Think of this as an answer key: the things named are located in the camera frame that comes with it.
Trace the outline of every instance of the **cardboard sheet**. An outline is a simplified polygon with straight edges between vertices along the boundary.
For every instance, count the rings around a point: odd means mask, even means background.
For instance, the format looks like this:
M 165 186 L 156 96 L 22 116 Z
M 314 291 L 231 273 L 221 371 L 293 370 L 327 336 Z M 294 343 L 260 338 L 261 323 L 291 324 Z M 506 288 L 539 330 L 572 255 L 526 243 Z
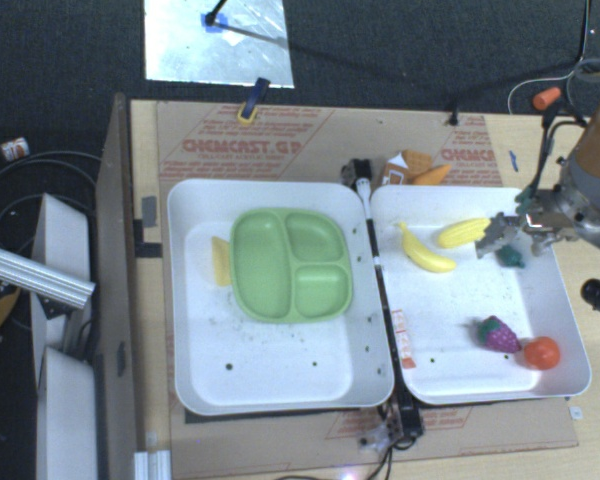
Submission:
M 451 163 L 445 183 L 500 186 L 482 116 L 449 126 L 441 113 L 262 107 L 249 127 L 238 105 L 159 102 L 161 221 L 166 196 L 187 177 L 330 181 L 352 158 L 370 158 L 376 183 L 387 159 L 409 148 Z M 167 243 L 167 226 L 162 242 Z M 168 265 L 167 248 L 163 262 Z M 173 389 L 169 269 L 165 274 L 172 473 L 176 480 L 372 464 L 377 452 L 359 439 L 377 428 L 375 409 L 311 414 L 202 418 L 187 413 Z M 408 314 L 408 308 L 401 308 Z M 577 445 L 563 399 L 427 408 L 425 434 L 394 460 L 503 453 Z

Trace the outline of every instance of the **yellow sponge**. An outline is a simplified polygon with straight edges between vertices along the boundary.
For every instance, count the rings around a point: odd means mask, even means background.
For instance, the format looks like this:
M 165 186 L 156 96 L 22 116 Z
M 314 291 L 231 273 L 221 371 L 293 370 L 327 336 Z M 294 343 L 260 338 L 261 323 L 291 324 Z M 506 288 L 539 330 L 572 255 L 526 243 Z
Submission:
M 229 242 L 211 237 L 211 256 L 213 258 L 213 277 L 218 286 L 231 284 L 231 267 L 229 264 Z

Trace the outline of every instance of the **orange object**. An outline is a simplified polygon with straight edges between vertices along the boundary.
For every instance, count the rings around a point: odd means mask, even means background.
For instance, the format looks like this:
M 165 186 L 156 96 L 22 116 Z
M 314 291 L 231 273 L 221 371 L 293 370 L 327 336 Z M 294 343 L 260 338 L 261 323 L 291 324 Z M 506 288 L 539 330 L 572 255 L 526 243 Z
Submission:
M 532 368 L 549 370 L 560 362 L 560 349 L 554 340 L 542 336 L 525 345 L 524 359 Z
M 560 96 L 562 96 L 562 91 L 559 87 L 549 87 L 549 89 L 539 92 L 533 97 L 533 108 L 543 112 Z
M 440 185 L 447 173 L 451 170 L 451 164 L 443 164 L 428 171 L 418 174 L 411 180 L 412 185 Z

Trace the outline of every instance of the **blue tape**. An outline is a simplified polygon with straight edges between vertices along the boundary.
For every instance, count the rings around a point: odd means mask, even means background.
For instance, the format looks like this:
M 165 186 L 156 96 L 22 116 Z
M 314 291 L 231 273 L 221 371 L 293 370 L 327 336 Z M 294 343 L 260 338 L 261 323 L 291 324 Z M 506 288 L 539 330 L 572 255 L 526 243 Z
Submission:
M 509 156 L 511 157 L 511 165 L 513 166 L 513 170 L 518 172 L 518 162 L 516 161 L 516 155 L 513 154 L 513 151 L 509 150 Z
M 223 31 L 222 28 L 217 27 L 215 25 L 207 25 L 205 22 L 205 18 L 207 17 L 206 14 L 201 14 L 200 15 L 200 22 L 202 23 L 202 26 L 204 27 L 204 30 L 206 32 L 209 32 L 210 34 L 219 34 Z M 221 12 L 219 12 L 216 16 L 216 21 L 215 23 L 218 23 L 219 25 L 224 25 L 225 27 L 229 25 L 229 20 L 227 19 L 227 17 L 222 14 Z

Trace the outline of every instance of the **orange carrot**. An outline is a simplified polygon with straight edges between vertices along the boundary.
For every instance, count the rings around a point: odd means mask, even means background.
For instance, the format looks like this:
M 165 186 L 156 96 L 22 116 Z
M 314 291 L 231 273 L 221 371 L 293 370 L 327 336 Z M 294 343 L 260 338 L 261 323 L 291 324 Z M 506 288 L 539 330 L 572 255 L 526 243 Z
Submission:
M 447 173 L 451 170 L 451 164 L 443 164 L 419 174 L 411 180 L 412 185 L 439 185 Z
M 562 95 L 559 87 L 550 87 L 542 92 L 539 92 L 533 97 L 533 107 L 543 112 Z

